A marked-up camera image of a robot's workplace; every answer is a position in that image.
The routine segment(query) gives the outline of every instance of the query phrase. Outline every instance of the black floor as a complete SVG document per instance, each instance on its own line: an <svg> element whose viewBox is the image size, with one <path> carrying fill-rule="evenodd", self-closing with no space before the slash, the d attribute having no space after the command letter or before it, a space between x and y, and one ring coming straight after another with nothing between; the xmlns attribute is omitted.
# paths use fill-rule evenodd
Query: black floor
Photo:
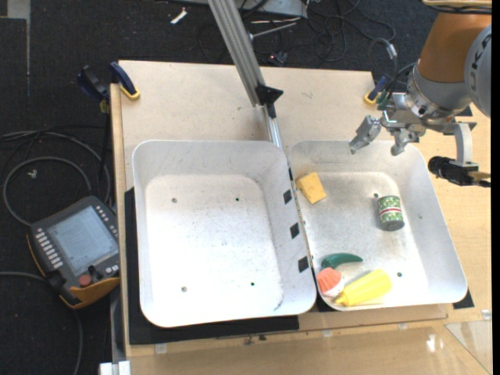
<svg viewBox="0 0 500 375"><path fill-rule="evenodd" d="M6 18L6 2L0 0L0 137L58 127L58 132L74 134L100 153L105 116L78 87L77 74L83 66L89 65L108 83L107 66L117 59L231 63L205 5L31 0L28 57L27 22ZM171 25L182 7L188 15ZM377 68L371 63L371 41L391 39L402 68L418 58L436 15L419 0L322 0L311 4L309 21L257 39L256 55L263 66L271 65L271 53L282 52L287 53L285 67L368 70L378 79L381 70L391 71L391 63L381 45L373 49ZM245 23L257 33L269 25L250 21L265 18L269 18L265 13L254 14ZM104 194L105 183L97 182L97 164L87 152L60 138L40 135L22 146L19 141L0 142L2 184L16 164L49 154L78 162L92 174L96 193ZM33 170L36 178L28 175ZM84 192L71 169L40 162L23 169L9 185L9 201L33 221L68 206ZM38 274L25 242L27 228L9 215L3 202L0 230L0 272ZM49 287L30 278L0 277L0 298L0 375L73 373L77 322ZM108 299L82 309L79 316L84 330L79 374L96 374L99 363L112 359Z"/></svg>

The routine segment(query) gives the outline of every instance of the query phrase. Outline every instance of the yellow bottle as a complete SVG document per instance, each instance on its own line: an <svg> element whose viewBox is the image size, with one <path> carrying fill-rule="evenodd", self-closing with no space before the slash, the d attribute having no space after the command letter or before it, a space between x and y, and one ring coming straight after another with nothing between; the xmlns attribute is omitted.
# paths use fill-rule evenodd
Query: yellow bottle
<svg viewBox="0 0 500 375"><path fill-rule="evenodd" d="M374 270L348 284L335 299L336 304L346 307L385 295L392 289L391 278L384 270Z"/></svg>

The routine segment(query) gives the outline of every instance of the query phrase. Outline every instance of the tray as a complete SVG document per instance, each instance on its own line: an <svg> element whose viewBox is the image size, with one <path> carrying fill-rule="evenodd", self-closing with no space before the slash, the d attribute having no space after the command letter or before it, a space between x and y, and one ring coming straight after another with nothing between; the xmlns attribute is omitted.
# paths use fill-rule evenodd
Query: tray
<svg viewBox="0 0 500 375"><path fill-rule="evenodd" d="M363 262L337 269L346 284L375 270L385 269L393 288L383 298L344 307L332 298L323 300L341 311L405 305L453 303L467 291L445 219L421 153L407 145L392 156L391 141L374 141L351 154L347 141L303 141L290 154L295 179L316 171L327 197L309 204L297 191L312 265L321 270L322 259L349 252ZM397 195L405 226L382 230L377 199Z"/></svg>
<svg viewBox="0 0 500 375"><path fill-rule="evenodd" d="M145 141L132 156L139 291L159 327L296 315L316 285L284 153Z"/></svg>

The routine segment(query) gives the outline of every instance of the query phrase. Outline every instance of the wooden table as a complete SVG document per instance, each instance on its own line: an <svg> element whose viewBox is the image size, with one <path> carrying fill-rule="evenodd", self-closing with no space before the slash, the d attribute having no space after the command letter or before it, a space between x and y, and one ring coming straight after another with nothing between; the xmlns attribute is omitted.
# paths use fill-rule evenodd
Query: wooden table
<svg viewBox="0 0 500 375"><path fill-rule="evenodd" d="M133 186L135 146L150 139L266 140L266 125L261 109L250 105L233 66L133 61L120 65L141 90L137 101L129 101L115 84L111 87L120 300L124 352L132 373L488 373L492 328L484 317L492 310L491 190L439 179L433 179L433 185L474 307L312 309L299 316L299 331L130 345L123 193ZM262 73L269 86L284 90L276 107L285 154L299 141L351 140L365 115L379 115L363 102L373 87L370 73L268 67ZM473 159L490 172L490 120L475 107L472 110L472 119L461 120L477 122ZM382 130L379 139L390 140L390 135ZM456 157L453 137L428 131L416 146L426 161L435 155Z"/></svg>

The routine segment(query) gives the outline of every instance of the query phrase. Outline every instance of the yellow sponge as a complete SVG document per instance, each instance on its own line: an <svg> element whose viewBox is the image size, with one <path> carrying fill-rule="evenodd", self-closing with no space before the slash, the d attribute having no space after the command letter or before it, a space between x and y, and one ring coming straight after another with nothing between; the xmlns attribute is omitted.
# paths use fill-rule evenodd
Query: yellow sponge
<svg viewBox="0 0 500 375"><path fill-rule="evenodd" d="M295 183L297 184L297 188L301 190L305 198L307 198L311 204L314 204L327 196L317 172L311 172L310 174L297 180Z"/></svg>

